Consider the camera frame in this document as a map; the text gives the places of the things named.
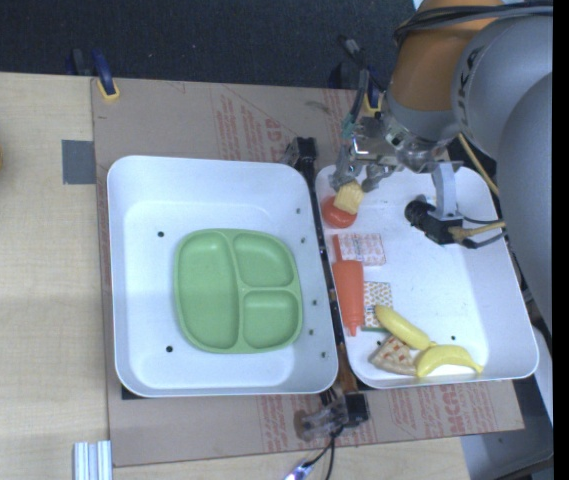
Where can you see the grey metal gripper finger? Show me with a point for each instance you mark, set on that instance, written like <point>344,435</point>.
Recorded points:
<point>342,172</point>
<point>376,175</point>

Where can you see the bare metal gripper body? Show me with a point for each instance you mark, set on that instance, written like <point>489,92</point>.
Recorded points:
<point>376,143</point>

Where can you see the yellow corn piece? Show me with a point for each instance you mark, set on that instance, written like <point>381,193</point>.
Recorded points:
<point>349,198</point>

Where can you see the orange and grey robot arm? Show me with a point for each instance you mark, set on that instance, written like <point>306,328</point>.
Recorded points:
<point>514,118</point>

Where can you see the red-orange round toy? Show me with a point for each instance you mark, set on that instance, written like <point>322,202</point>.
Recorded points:
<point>336,218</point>

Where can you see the orange and white packet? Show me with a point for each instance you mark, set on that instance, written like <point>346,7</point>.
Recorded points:
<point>380,298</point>
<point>369,250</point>

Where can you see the orange squeeze bottle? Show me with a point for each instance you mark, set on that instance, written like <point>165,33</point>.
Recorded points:
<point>349,288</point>

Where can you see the white plastic tray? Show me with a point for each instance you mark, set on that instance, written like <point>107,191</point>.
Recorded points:
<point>444,288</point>
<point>144,268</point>

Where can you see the yellow banana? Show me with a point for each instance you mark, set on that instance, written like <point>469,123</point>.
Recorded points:
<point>444,358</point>
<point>401,325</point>

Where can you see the brown cardboard board, red print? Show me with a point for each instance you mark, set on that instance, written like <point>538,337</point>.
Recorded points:
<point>174,118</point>

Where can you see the green divided plate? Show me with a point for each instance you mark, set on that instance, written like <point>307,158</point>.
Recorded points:
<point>206,288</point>

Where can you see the tan pizza slice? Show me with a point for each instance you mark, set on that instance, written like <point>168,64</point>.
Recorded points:
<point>394,358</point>

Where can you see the black cylinder on white bracket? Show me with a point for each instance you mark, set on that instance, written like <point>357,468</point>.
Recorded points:
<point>436,225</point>

